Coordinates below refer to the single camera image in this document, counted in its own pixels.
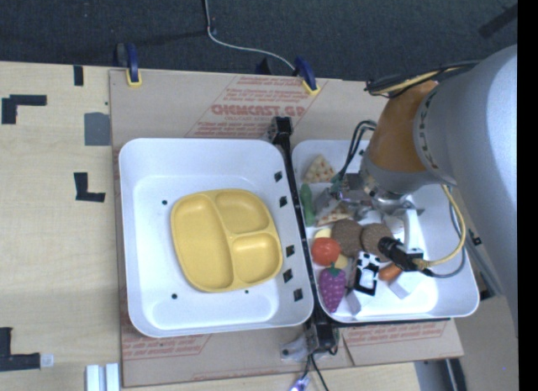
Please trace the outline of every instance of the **tray hole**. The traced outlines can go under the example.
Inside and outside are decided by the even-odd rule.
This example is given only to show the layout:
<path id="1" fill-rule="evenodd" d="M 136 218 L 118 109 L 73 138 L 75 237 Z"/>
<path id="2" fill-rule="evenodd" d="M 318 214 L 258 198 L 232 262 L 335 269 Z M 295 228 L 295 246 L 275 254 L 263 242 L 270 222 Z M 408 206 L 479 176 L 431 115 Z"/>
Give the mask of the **tray hole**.
<path id="1" fill-rule="evenodd" d="M 293 291 L 293 301 L 299 301 L 300 299 L 303 299 L 303 290 L 301 288 Z"/>
<path id="2" fill-rule="evenodd" d="M 284 277 L 284 283 L 288 283 L 292 277 L 293 277 L 293 273 L 292 273 L 292 269 L 289 268 L 287 269 L 283 274 L 282 274 L 282 277 Z"/>

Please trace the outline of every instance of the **black tape marking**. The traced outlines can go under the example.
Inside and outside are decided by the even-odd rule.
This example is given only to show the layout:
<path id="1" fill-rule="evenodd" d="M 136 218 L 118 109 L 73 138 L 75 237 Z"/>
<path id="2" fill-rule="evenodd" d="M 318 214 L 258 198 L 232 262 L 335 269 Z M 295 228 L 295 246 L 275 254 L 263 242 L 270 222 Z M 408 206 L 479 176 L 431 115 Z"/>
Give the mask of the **black tape marking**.
<path id="1" fill-rule="evenodd" d="M 94 203 L 103 203 L 105 193 L 89 193 L 87 191 L 87 173 L 76 172 L 75 187 L 76 187 L 76 200 L 80 201 L 93 201 Z"/>
<path id="2" fill-rule="evenodd" d="M 40 368 L 41 355 L 38 352 L 33 354 L 11 353 L 11 330 L 10 327 L 0 328 L 0 372 Z"/>
<path id="3" fill-rule="evenodd" d="M 2 98 L 2 125 L 17 123 L 17 105 L 9 98 Z"/>
<path id="4" fill-rule="evenodd" d="M 73 80 L 75 82 L 75 86 L 84 86 L 84 69 L 82 66 L 73 66 Z"/>
<path id="5" fill-rule="evenodd" d="M 46 95 L 9 95 L 9 98 L 2 98 L 2 124 L 15 125 L 17 123 L 17 106 L 45 106 L 47 105 Z"/>
<path id="6" fill-rule="evenodd" d="M 16 105 L 47 105 L 46 95 L 9 95 L 9 99 Z"/>
<path id="7" fill-rule="evenodd" d="M 509 24 L 512 20 L 518 17 L 518 4 L 516 3 L 510 8 L 504 10 L 499 16 L 492 18 L 486 24 L 478 28 L 478 33 L 483 38 L 489 38 L 498 30 Z"/>

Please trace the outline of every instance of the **black cord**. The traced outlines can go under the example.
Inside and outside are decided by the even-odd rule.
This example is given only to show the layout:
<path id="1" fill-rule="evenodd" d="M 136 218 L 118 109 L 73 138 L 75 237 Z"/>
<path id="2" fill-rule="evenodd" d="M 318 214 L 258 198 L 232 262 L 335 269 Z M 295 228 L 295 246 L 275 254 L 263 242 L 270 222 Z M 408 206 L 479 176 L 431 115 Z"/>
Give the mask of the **black cord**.
<path id="1" fill-rule="evenodd" d="M 301 380 L 306 378 L 306 375 L 309 374 L 310 371 L 310 356 L 306 359 L 306 367 L 304 368 L 303 376 L 301 376 Z"/>
<path id="2" fill-rule="evenodd" d="M 424 270 L 422 270 L 422 273 L 425 276 L 428 276 L 428 277 L 436 277 L 438 279 L 446 279 L 448 277 L 452 277 L 452 276 L 457 275 L 457 273 L 459 273 L 462 270 L 463 266 L 465 266 L 465 262 L 466 262 L 465 261 L 465 252 L 462 251 L 462 260 L 460 262 L 460 265 L 453 272 L 450 272 L 450 273 L 447 273 L 447 274 L 439 274 L 439 273 L 433 272 L 429 268 L 425 268 Z"/>
<path id="3" fill-rule="evenodd" d="M 329 349 L 327 352 L 334 357 L 338 353 L 338 346 L 340 343 L 340 329 L 333 328 L 333 336 L 335 337 L 336 341 L 335 347 Z"/>
<path id="4" fill-rule="evenodd" d="M 478 64 L 480 61 L 461 61 L 461 62 L 456 62 L 456 63 L 451 63 L 451 64 L 445 64 L 445 65 L 442 65 L 442 66 L 439 66 L 437 68 L 434 68 L 432 69 L 431 71 L 435 71 L 431 76 L 428 76 L 428 78 L 424 79 L 423 81 L 421 82 L 425 82 L 427 80 L 431 80 L 432 78 L 434 77 L 437 77 L 439 76 L 440 74 L 443 74 L 447 71 L 453 71 L 453 70 L 462 70 L 462 69 L 471 69 L 473 68 L 476 64 Z M 394 87 L 394 86 L 397 86 L 398 84 L 400 83 L 404 83 L 404 82 L 407 82 L 407 81 L 412 81 L 413 80 L 413 77 L 418 77 L 420 76 L 420 74 L 417 74 L 415 76 L 392 76 L 392 77 L 389 77 L 389 78 L 386 78 L 383 80 L 378 80 L 378 81 L 367 81 L 367 86 L 365 87 L 365 91 L 369 92 L 371 95 L 375 95 L 375 96 L 383 96 L 385 98 L 394 98 L 395 96 L 398 96 L 399 94 L 405 92 L 405 91 L 398 91 L 396 92 L 396 94 L 388 94 L 388 95 L 382 95 L 382 94 L 379 94 L 379 93 L 376 93 L 376 90 L 383 90 L 383 89 L 387 89 L 388 87 Z M 412 85 L 408 86 L 405 88 L 405 90 L 409 89 L 410 87 L 413 87 L 413 86 L 416 86 L 418 84 L 420 84 L 421 82 L 416 82 L 416 83 L 413 83 Z"/>
<path id="5" fill-rule="evenodd" d="M 316 365 L 316 361 L 314 360 L 314 354 L 310 354 L 309 358 L 310 358 L 310 361 L 312 362 L 312 365 L 314 366 L 314 370 L 319 376 L 319 380 L 323 384 L 324 390 L 329 391 L 329 389 L 327 388 L 327 384 L 325 383 L 325 380 L 323 379 L 323 376 L 321 375 L 321 372 L 319 371 L 318 366 Z"/>
<path id="6" fill-rule="evenodd" d="M 207 35 L 214 43 L 216 43 L 218 45 L 223 45 L 224 47 L 228 47 L 229 49 L 249 51 L 249 52 L 254 52 L 254 53 L 260 53 L 260 54 L 266 55 L 266 56 L 271 56 L 273 58 L 276 58 L 276 59 L 284 62 L 287 66 L 289 66 L 292 69 L 292 71 L 295 70 L 295 66 L 291 62 L 285 60 L 283 57 L 277 55 L 276 53 L 272 53 L 270 51 L 266 51 L 266 50 L 262 50 L 262 49 L 244 47 L 242 45 L 231 45 L 229 43 L 224 43 L 223 41 L 218 40 L 214 36 L 214 25 L 213 25 L 213 22 L 212 22 L 212 19 L 211 19 L 211 15 L 209 13 L 209 0 L 203 0 L 203 9 L 204 9 L 204 12 L 205 12 L 205 15 L 206 15 L 206 31 L 207 31 Z"/>
<path id="7" fill-rule="evenodd" d="M 372 120 L 363 120 L 355 127 L 355 130 L 353 131 L 353 136 L 351 137 L 350 148 L 347 151 L 347 157 L 345 158 L 344 166 L 338 172 L 338 177 L 340 180 L 344 177 L 345 172 L 347 171 L 347 167 L 350 165 L 351 161 L 353 160 L 353 157 L 358 151 L 362 136 L 368 130 L 373 131 L 376 126 L 377 124 Z"/>

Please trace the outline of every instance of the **black carpet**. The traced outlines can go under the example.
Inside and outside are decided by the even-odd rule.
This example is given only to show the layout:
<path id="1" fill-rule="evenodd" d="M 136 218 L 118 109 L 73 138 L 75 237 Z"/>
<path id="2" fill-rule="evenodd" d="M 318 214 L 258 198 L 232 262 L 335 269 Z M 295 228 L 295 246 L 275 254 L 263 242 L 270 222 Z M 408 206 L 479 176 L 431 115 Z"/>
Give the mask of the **black carpet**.
<path id="1" fill-rule="evenodd" d="M 0 1 L 0 61 L 111 66 L 125 42 L 146 68 L 253 73 L 263 58 L 211 41 L 203 0 Z M 317 77 L 416 74 L 517 42 L 518 0 L 208 1 L 219 40 L 300 55 Z"/>

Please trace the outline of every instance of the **yellow plastic plate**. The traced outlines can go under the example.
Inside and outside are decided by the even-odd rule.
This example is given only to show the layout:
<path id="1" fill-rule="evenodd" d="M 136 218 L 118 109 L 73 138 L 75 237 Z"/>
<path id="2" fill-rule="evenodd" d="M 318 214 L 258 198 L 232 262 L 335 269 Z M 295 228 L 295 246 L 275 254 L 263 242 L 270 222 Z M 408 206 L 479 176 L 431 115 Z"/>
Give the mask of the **yellow plastic plate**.
<path id="1" fill-rule="evenodd" d="M 207 292 L 247 288 L 273 278 L 282 248 L 266 205 L 243 189 L 180 198 L 171 231 L 185 278 Z"/>

